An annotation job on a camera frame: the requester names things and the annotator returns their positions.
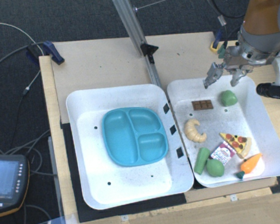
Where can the white plastic tray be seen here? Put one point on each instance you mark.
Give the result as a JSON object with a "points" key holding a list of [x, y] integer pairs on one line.
{"points": [[93, 144], [262, 130]]}

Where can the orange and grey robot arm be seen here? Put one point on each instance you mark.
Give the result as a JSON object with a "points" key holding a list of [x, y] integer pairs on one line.
{"points": [[263, 12]]}

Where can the blue divided plate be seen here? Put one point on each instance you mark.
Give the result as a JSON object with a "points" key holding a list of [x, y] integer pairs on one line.
{"points": [[122, 136]]}

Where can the pink and white packet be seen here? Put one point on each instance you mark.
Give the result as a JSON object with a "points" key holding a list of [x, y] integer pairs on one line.
{"points": [[222, 154]]}

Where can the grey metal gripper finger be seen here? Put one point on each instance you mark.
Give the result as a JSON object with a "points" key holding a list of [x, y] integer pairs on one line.
{"points": [[237, 76], [212, 74]]}

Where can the pale wood board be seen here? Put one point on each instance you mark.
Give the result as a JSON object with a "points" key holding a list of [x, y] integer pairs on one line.
{"points": [[104, 62]]}

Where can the brown chocolate bar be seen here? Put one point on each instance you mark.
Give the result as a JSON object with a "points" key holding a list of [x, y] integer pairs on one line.
{"points": [[202, 105]]}

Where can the orange carrot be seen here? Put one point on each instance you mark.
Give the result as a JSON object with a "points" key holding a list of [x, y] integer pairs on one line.
{"points": [[250, 164]]}

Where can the beige croissant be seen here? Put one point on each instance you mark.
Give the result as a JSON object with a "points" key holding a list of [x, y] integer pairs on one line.
{"points": [[191, 130]]}

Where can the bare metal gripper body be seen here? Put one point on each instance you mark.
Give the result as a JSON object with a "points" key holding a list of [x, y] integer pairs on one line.
{"points": [[237, 59]]}

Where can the green bell pepper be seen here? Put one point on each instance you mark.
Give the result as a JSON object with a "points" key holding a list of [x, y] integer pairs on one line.
{"points": [[228, 98]]}

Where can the black cylinder on white bracket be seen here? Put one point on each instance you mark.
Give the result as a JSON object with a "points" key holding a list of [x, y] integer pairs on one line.
{"points": [[269, 90]]}

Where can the green cucumber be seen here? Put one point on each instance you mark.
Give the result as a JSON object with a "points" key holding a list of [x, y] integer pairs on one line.
{"points": [[201, 161]]}

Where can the yellow pizza slice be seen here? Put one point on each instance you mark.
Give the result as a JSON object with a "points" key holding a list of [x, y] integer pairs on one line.
{"points": [[239, 143]]}

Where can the green lime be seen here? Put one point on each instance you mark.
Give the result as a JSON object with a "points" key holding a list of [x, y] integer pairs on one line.
{"points": [[215, 167]]}

